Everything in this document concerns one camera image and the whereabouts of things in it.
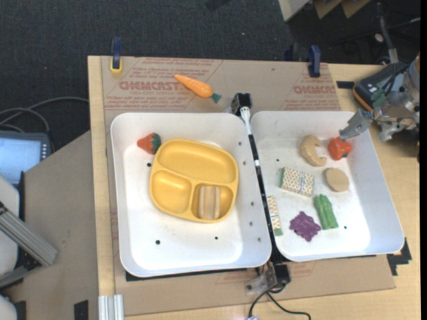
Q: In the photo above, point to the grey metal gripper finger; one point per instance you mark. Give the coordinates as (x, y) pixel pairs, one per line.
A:
(356, 118)
(354, 130)

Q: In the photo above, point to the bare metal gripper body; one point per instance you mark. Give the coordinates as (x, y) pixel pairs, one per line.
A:
(398, 110)

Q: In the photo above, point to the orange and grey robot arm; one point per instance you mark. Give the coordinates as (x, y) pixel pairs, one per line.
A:
(415, 73)

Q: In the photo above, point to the orange bell pepper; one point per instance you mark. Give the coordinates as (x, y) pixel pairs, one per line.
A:
(338, 149)

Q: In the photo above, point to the tan croissant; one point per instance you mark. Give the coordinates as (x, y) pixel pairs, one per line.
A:
(309, 152)

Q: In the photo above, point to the tan round biscuit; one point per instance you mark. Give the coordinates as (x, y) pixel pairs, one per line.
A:
(337, 179)

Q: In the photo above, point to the large patterned white carton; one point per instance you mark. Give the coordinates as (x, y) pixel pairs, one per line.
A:
(297, 181)

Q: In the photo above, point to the green asparagus bundle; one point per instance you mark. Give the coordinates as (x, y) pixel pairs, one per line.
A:
(326, 213)

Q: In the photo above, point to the white plastic tray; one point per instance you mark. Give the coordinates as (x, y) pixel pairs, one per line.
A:
(360, 218)
(187, 245)

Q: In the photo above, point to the thin black and white rod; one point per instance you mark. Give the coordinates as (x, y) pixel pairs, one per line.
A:
(257, 165)

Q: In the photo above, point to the brown cardboard board red print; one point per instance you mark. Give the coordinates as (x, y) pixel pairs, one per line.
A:
(260, 78)

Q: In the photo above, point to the purple grapes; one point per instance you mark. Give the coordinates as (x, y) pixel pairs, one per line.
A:
(304, 226)

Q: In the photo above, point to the small patterned white carton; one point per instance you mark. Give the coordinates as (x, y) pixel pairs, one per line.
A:
(275, 215)

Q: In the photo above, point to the tan hot dog bun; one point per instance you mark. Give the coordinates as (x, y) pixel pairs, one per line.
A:
(209, 202)

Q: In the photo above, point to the orange carrot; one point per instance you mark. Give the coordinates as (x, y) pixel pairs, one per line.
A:
(195, 86)

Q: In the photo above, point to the yellow divided plate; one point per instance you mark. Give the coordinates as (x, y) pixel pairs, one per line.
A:
(173, 192)

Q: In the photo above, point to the red strawberry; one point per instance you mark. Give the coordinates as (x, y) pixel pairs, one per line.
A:
(147, 143)

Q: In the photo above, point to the black cylinder on white bracket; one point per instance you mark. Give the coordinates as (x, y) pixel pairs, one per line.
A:
(387, 133)

